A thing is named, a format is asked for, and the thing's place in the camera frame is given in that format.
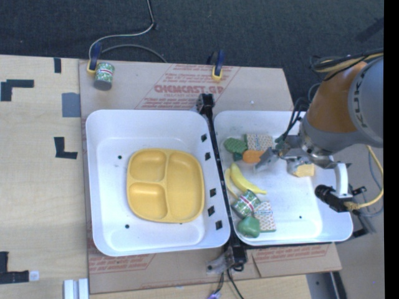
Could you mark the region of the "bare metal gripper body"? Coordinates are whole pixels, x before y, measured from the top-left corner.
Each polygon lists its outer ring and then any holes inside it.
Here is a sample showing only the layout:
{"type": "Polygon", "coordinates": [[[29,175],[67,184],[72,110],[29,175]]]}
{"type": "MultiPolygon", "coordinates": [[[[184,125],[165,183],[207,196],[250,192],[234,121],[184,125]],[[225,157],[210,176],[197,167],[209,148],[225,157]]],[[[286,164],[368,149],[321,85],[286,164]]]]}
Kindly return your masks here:
{"type": "Polygon", "coordinates": [[[308,135],[287,135],[278,142],[279,157],[295,166],[314,164],[323,169],[333,169],[336,162],[332,152],[317,146],[308,135]]]}

